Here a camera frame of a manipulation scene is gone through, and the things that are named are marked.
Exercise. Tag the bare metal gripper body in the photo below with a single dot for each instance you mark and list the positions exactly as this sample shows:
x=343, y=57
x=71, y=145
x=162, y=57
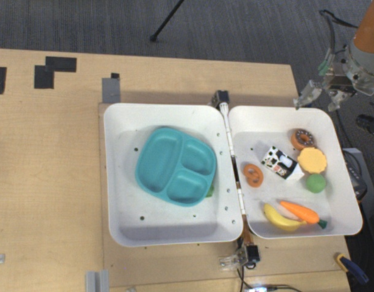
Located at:
x=342, y=81

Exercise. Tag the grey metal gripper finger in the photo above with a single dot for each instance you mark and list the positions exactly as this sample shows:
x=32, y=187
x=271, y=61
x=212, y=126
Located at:
x=309, y=93
x=337, y=100

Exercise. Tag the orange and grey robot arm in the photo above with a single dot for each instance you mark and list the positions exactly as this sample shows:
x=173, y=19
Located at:
x=369, y=32

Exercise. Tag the brown sprinkled doughnut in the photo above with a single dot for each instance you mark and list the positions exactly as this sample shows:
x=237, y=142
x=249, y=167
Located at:
x=296, y=141

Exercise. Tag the yellow round biscuit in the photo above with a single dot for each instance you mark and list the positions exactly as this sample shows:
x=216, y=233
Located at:
x=312, y=160

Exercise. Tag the black and white carton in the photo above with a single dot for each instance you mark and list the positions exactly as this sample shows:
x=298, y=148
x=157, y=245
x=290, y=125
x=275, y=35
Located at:
x=276, y=160

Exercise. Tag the green ball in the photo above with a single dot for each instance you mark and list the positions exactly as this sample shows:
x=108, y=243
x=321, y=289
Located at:
x=316, y=183

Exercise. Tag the thin black and white rod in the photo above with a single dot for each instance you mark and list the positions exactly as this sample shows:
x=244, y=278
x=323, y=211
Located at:
x=229, y=138

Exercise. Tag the orange pretzel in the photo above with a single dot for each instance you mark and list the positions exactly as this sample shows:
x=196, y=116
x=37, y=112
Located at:
x=249, y=179

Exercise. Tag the white plastic tray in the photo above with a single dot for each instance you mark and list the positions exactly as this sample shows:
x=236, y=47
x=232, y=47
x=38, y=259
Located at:
x=129, y=224
x=339, y=217

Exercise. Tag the orange carrot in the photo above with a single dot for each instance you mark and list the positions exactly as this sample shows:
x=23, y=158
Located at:
x=302, y=213

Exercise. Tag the pink sausage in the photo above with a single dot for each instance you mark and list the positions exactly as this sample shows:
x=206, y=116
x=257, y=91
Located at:
x=284, y=212

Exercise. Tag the yellow banana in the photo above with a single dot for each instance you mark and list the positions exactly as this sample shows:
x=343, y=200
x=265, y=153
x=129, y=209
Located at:
x=278, y=222

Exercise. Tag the small green toy piece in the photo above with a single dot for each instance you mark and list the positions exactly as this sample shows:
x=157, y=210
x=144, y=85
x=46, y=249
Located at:
x=210, y=193

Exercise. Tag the teal divided plate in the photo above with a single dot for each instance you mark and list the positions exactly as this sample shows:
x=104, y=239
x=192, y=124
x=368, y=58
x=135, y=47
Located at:
x=162, y=163

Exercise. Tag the black cylinder on white bracket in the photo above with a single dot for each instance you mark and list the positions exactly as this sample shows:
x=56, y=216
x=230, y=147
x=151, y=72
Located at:
x=369, y=124

